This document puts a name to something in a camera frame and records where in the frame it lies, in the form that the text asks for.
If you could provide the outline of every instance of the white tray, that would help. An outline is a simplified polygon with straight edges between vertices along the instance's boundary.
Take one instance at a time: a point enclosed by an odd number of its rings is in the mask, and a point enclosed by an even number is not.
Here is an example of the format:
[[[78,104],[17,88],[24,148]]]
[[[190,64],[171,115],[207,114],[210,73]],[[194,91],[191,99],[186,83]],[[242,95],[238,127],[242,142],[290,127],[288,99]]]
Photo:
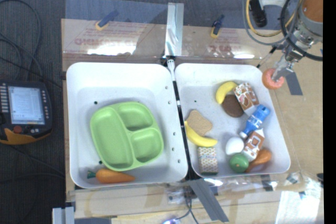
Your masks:
[[[262,73],[258,68],[249,65],[183,63],[175,69],[184,120],[188,118],[193,109],[196,109],[213,124],[213,128],[206,135],[218,139],[215,148],[219,173],[212,177],[278,174],[284,173],[290,167],[290,156],[284,136],[269,91],[263,85],[261,76]],[[230,157],[225,154],[227,140],[232,136],[238,136],[239,131],[244,129],[248,118],[246,114],[240,118],[233,118],[226,114],[222,106],[216,102],[216,91],[226,81],[235,81],[237,84],[249,82],[260,104],[265,105],[271,111],[262,127],[265,134],[263,147],[272,152],[272,159],[265,165],[255,167],[250,173],[235,173],[228,164]],[[188,141],[188,147],[193,169],[202,176],[198,165],[197,146]]]
[[[75,63],[67,71],[70,175],[82,188],[97,188],[182,180],[188,165],[169,71],[160,65],[137,63]],[[101,184],[87,179],[87,171],[103,166],[90,133],[93,113],[106,105],[139,101],[158,122],[164,150],[159,158],[142,167],[125,171],[135,181]]]

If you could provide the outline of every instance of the blue bottle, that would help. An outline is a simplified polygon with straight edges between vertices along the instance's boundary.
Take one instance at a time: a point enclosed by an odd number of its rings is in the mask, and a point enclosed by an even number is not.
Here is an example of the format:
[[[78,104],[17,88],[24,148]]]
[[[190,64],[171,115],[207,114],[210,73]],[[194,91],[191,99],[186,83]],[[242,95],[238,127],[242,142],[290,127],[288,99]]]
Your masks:
[[[239,133],[240,137],[242,139],[246,139],[250,132],[260,127],[269,113],[270,110],[264,105],[260,104],[257,107],[257,110],[247,119],[245,129]]]

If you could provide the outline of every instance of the wooden surface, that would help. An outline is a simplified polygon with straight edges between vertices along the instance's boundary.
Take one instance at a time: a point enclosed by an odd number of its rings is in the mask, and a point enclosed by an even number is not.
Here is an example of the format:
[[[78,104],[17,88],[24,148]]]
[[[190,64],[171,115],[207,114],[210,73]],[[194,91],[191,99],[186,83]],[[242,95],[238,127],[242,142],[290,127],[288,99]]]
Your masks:
[[[62,33],[64,33],[64,22],[62,22],[62,26]],[[195,32],[197,34],[200,31],[206,33],[209,29],[189,28],[184,32]],[[267,54],[269,48],[253,42],[244,29],[234,29],[234,33],[238,37],[234,41],[235,44],[251,45],[254,48],[260,46],[261,53],[264,56]],[[150,44],[151,41],[155,43],[155,38],[148,37],[148,40],[146,40],[147,44]],[[318,54],[319,50],[312,49],[311,53]],[[261,71],[271,68],[280,59],[281,55],[281,51],[276,51],[260,67]],[[76,55],[74,58],[65,55],[63,71],[66,71],[71,63],[78,60],[83,60],[83,58],[80,55]],[[177,63],[184,60],[192,61],[193,58],[181,58]],[[198,57],[197,61],[209,62],[211,58]],[[244,60],[244,63],[255,66],[259,62],[260,59]],[[313,213],[316,217],[316,223],[324,220],[323,188],[320,188],[317,179],[317,173],[323,173],[323,64],[303,58],[295,65],[294,71],[303,95],[291,95],[286,82],[280,89],[270,90],[291,157],[291,166],[287,173],[271,175],[268,178],[273,184],[273,191],[265,191],[259,177],[239,177],[223,180],[223,185],[218,187],[218,196],[216,197],[228,216],[229,223],[274,223],[277,217],[280,217],[278,219],[280,221],[283,213],[279,211],[281,198],[288,192],[299,195],[301,191],[305,191],[307,197],[313,197],[313,200],[318,201],[314,209],[310,210],[310,212],[316,210],[316,215]],[[175,188],[181,190],[184,183],[176,183],[176,186],[153,184],[128,188],[75,191],[75,185],[69,175],[66,93],[66,83],[64,83],[67,199],[68,201],[76,201],[75,217],[117,216],[113,218],[113,223],[162,223],[169,218],[184,215],[187,212],[184,201],[171,202],[169,199],[170,196],[174,195]],[[289,175],[298,179],[296,184],[286,180]],[[198,199],[193,201],[193,213],[199,223],[219,223],[210,220]],[[184,218],[182,223],[193,223],[191,215]]]

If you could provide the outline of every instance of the green plate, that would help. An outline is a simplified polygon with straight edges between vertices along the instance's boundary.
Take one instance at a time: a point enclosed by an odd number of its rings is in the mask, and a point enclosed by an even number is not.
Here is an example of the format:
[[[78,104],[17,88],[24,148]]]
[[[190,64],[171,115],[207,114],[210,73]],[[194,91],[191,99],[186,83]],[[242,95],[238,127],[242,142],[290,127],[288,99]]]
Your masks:
[[[163,151],[159,126],[151,111],[139,102],[122,102],[97,110],[90,128],[101,161],[112,170],[140,167]]]

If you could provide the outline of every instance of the toy banana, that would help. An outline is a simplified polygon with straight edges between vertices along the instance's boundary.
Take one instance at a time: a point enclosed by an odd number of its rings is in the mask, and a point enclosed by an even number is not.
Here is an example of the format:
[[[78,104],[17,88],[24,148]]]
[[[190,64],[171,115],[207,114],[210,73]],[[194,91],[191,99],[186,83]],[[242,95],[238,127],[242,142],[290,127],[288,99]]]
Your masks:
[[[237,84],[234,83],[233,81],[227,81],[223,83],[221,86],[216,91],[216,101],[218,104],[221,104],[224,102],[225,95],[229,92],[232,91],[234,88],[237,87]]]
[[[210,138],[210,137],[204,137],[204,136],[200,136],[199,134],[197,134],[189,125],[188,123],[185,121],[184,122],[184,126],[185,126],[185,132],[186,135],[188,137],[188,139],[194,143],[197,146],[202,146],[202,147],[211,147],[217,144],[217,140],[214,138]]]

